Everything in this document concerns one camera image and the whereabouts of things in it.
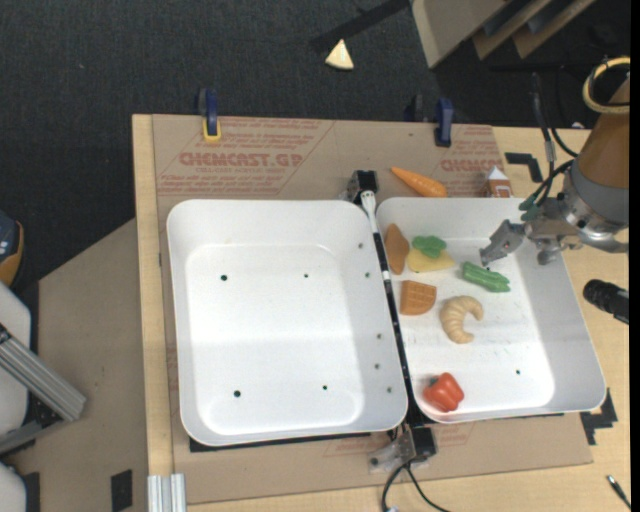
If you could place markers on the beige toy croissant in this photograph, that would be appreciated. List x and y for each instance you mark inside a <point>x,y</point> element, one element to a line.
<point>457,317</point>

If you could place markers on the orange-brown oval toy bread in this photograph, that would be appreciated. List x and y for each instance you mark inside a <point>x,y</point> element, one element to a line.
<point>396,250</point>

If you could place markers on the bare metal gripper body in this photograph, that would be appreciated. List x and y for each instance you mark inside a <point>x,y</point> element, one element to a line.
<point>595,234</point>

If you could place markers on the cream toy wedge slice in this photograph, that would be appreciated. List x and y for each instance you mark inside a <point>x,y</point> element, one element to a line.
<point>340,56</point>

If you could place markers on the red toy bell pepper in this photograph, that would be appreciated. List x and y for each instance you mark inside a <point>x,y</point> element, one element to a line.
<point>444,392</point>

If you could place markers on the white plastic tray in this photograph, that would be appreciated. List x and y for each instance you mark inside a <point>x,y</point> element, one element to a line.
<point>280,320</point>
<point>500,360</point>

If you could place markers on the green toy lettuce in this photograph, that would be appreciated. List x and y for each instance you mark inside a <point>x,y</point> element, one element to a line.
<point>429,246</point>

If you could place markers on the orange toy waffle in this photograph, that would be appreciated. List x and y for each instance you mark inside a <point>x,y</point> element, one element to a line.
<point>416,298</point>

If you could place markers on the yellow toy cheese wedge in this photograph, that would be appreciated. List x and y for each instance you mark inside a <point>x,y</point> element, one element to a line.
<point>430,263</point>

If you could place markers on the orange carrot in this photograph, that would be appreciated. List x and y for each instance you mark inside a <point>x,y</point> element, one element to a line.
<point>420,182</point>

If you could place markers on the thin black and white rod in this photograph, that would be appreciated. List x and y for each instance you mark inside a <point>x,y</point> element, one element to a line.
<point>389,285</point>

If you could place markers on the brown cardboard board red print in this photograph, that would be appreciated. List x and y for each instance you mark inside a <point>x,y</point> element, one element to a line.
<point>310,150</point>

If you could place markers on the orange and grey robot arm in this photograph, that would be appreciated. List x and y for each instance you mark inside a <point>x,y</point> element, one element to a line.
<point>607,150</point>

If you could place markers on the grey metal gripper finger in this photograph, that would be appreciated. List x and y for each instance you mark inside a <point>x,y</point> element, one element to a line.
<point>502,242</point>
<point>547,252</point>

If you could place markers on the green toy bean pods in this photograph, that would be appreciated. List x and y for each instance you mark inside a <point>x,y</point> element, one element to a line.
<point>486,278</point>

